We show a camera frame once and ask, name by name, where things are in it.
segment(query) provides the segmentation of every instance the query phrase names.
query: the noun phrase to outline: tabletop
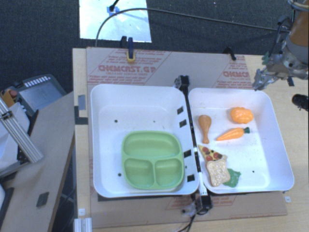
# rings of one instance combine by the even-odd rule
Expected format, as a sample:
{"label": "tabletop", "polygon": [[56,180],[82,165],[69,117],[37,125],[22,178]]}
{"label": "tabletop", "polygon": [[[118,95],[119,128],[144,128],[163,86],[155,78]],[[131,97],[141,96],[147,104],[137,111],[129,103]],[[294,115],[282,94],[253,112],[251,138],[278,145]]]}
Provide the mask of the tabletop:
{"label": "tabletop", "polygon": [[[14,191],[1,231],[52,231],[73,152],[72,105],[70,93],[39,111],[31,139],[43,158],[22,167],[3,183],[5,189]],[[37,205],[40,196],[46,203]]]}
{"label": "tabletop", "polygon": [[[262,69],[261,56],[245,55],[246,65],[253,82],[256,69]],[[86,50],[73,50],[74,105],[78,106],[79,94],[87,93]],[[284,193],[287,216],[255,217],[217,221],[193,222],[191,231],[306,231],[309,227],[309,163],[308,163],[308,112],[292,104],[295,94],[308,95],[308,81],[294,79],[295,86],[289,87],[286,81],[277,81],[263,90],[270,98],[276,114],[284,145],[295,177],[291,190]],[[87,117],[87,109],[79,111],[79,117]],[[79,218],[91,217],[89,190],[89,149],[88,128],[83,122],[75,126],[77,161],[77,203],[85,214]],[[176,232],[187,223],[127,226],[93,229],[95,232]]]}

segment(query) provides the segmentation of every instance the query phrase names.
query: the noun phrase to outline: green divided plate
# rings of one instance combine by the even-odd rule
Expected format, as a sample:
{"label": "green divided plate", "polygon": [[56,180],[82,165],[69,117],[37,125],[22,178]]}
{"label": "green divided plate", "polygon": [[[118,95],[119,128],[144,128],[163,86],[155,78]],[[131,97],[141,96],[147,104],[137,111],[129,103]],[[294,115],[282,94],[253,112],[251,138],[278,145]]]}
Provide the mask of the green divided plate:
{"label": "green divided plate", "polygon": [[183,151],[178,139],[162,131],[134,131],[121,148],[127,182],[138,189],[171,189],[183,180]]}

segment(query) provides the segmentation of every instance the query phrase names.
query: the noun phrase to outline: orange toy fruit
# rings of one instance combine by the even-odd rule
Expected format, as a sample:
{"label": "orange toy fruit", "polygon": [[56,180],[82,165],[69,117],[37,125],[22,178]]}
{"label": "orange toy fruit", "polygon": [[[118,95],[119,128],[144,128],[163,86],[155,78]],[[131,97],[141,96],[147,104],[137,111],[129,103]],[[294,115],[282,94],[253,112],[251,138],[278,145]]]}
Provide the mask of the orange toy fruit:
{"label": "orange toy fruit", "polygon": [[250,109],[244,107],[235,107],[231,110],[232,120],[239,124],[248,124],[254,116]]}

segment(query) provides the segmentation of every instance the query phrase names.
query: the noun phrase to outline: toy bread slice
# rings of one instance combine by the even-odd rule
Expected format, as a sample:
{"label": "toy bread slice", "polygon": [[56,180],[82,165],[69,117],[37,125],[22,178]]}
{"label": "toy bread slice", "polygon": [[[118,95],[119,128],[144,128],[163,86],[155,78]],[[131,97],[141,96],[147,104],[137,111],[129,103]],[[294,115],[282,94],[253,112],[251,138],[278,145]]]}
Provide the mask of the toy bread slice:
{"label": "toy bread slice", "polygon": [[211,177],[211,184],[214,187],[230,180],[231,176],[226,167],[226,161],[223,159],[217,161],[208,161],[206,168]]}

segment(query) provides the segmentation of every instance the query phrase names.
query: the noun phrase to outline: toy food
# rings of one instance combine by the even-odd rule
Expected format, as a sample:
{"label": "toy food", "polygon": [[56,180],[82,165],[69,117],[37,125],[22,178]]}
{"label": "toy food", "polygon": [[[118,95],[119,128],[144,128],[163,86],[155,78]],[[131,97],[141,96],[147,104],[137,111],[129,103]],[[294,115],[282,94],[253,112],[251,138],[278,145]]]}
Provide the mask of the toy food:
{"label": "toy food", "polygon": [[239,124],[247,124],[253,120],[254,116],[250,109],[235,107],[231,110],[232,120]]}
{"label": "toy food", "polygon": [[217,138],[217,141],[236,139],[242,137],[245,133],[250,133],[249,127],[243,128],[233,128]]}
{"label": "toy food", "polygon": [[227,182],[224,182],[223,185],[234,188],[238,184],[238,180],[239,180],[241,173],[234,171],[233,169],[230,169],[230,168],[228,168],[227,170],[231,176],[231,179]]}
{"label": "toy food", "polygon": [[220,159],[226,160],[227,159],[226,155],[222,155],[219,152],[216,152],[212,149],[208,149],[207,147],[204,147],[202,145],[198,145],[198,149],[202,153],[202,156],[206,162],[210,160],[220,160]]}
{"label": "toy food", "polygon": [[231,176],[226,167],[226,161],[223,159],[208,161],[206,168],[211,178],[211,184],[214,187],[230,180]]}
{"label": "toy food", "polygon": [[203,143],[204,144],[209,144],[209,139],[208,139],[208,131],[209,127],[211,126],[211,118],[208,115],[201,115],[198,117],[198,124],[202,129],[203,132]]}

